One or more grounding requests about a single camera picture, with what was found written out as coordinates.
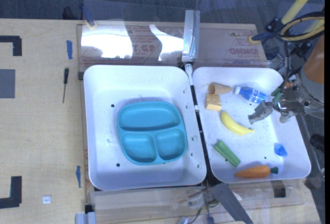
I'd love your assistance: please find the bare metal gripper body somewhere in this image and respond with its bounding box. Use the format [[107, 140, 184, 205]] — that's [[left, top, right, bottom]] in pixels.
[[272, 85, 306, 123]]

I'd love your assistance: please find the blue clear plastic bottle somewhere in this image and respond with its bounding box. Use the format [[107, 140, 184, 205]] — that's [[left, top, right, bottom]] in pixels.
[[234, 85, 268, 104]]

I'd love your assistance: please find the yellow banana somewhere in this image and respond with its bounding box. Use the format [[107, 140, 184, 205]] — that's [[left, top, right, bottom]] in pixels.
[[220, 110, 255, 136]]

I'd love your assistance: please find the white plastic tray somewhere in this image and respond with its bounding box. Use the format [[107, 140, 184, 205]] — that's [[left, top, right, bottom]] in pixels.
[[192, 66, 312, 184], [82, 64, 207, 191]]

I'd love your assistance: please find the small blue block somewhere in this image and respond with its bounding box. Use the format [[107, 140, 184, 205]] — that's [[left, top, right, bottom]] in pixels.
[[274, 143, 288, 157]]

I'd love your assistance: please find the yellow cheese wedge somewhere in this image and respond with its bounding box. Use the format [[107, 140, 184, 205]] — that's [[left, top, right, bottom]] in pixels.
[[205, 93, 222, 112]]

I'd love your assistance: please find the green celery stalk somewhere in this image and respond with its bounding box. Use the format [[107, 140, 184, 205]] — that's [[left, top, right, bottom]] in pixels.
[[213, 140, 241, 167]]

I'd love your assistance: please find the tan ice cream cone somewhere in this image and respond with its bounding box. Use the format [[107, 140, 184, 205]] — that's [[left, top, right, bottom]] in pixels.
[[208, 83, 232, 95]]

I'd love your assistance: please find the orange carrot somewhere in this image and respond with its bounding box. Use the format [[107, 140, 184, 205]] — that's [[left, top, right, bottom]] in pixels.
[[234, 165, 279, 179]]

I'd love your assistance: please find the brown cardboard board red print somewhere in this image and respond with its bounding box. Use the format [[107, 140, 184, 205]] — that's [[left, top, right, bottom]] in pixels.
[[76, 23, 305, 210]]

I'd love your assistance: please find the blue divided plate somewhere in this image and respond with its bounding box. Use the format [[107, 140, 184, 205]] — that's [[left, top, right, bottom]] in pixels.
[[117, 101, 188, 166]]

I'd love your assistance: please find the black screwdriver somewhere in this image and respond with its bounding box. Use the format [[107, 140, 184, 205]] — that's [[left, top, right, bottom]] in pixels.
[[62, 67, 70, 104]]

